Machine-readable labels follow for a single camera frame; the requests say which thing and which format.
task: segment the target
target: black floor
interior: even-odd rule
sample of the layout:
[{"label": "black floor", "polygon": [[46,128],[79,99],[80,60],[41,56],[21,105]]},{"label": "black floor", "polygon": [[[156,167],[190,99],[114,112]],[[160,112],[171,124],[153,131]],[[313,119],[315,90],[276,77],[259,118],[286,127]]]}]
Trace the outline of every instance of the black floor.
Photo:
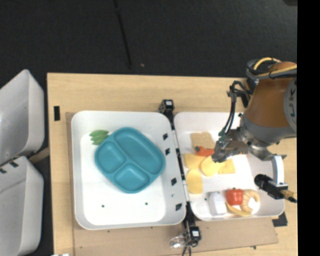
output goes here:
[{"label": "black floor", "polygon": [[[0,0],[0,88],[22,69],[45,92],[48,72],[244,77],[252,59],[297,62],[297,41],[297,0]],[[36,167],[43,236],[31,255],[49,256],[49,159]]]}]

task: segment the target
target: blue divided plate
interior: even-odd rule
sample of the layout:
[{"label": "blue divided plate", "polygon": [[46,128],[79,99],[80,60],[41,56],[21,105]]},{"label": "blue divided plate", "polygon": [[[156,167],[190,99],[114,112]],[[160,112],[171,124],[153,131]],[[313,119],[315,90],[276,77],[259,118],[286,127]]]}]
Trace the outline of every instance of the blue divided plate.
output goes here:
[{"label": "blue divided plate", "polygon": [[95,151],[94,161],[99,170],[126,193],[145,189],[166,165],[156,145],[131,127],[118,129],[104,140]]}]

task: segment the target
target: red toy tomato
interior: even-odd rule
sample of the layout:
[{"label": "red toy tomato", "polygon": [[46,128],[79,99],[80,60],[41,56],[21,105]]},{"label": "red toy tomato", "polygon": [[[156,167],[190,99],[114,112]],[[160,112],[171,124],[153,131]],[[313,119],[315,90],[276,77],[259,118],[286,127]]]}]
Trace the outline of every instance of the red toy tomato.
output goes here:
[{"label": "red toy tomato", "polygon": [[226,201],[231,206],[238,206],[241,205],[244,200],[244,191],[242,189],[229,189],[225,193]]}]

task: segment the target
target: wooden table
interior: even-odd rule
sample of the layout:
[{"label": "wooden table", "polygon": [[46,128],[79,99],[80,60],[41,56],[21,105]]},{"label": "wooden table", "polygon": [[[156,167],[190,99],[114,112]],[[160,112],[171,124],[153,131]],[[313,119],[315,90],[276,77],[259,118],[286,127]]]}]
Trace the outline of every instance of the wooden table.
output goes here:
[{"label": "wooden table", "polygon": [[[229,112],[231,101],[227,90],[234,80],[244,79],[49,73],[47,97],[54,253],[160,256],[180,255],[182,252],[169,248],[169,241],[162,239],[175,236],[172,232],[179,230],[180,226],[97,232],[77,226],[72,208],[66,113],[82,110],[156,112],[163,99],[174,101],[175,113]],[[244,111],[240,100],[236,111]],[[285,181],[290,190],[297,191],[296,139],[282,140],[269,149],[273,153],[288,155],[283,161]],[[203,239],[192,255],[298,255],[297,205],[285,202],[285,213],[288,226],[277,228],[273,227],[269,217],[211,223],[198,221]]]}]

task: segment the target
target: teal plate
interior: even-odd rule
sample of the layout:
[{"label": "teal plate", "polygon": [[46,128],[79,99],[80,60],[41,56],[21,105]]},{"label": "teal plate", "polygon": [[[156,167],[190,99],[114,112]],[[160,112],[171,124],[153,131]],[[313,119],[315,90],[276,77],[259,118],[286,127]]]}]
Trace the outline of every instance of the teal plate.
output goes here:
[{"label": "teal plate", "polygon": [[99,170],[126,193],[148,187],[164,170],[163,153],[140,131],[124,127],[105,139],[94,154]]}]

